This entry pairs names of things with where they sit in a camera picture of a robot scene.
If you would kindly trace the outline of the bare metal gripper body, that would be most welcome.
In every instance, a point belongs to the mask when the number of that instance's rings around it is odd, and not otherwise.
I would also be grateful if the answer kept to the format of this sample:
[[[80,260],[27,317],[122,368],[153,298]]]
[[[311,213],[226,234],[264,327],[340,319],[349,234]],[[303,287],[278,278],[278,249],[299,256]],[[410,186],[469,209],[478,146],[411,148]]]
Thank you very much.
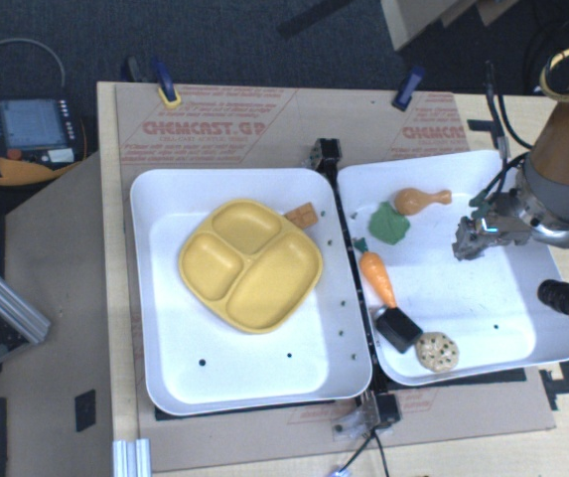
[[[476,209],[477,241],[483,247],[523,245],[541,237],[545,205],[521,188],[491,193]]]

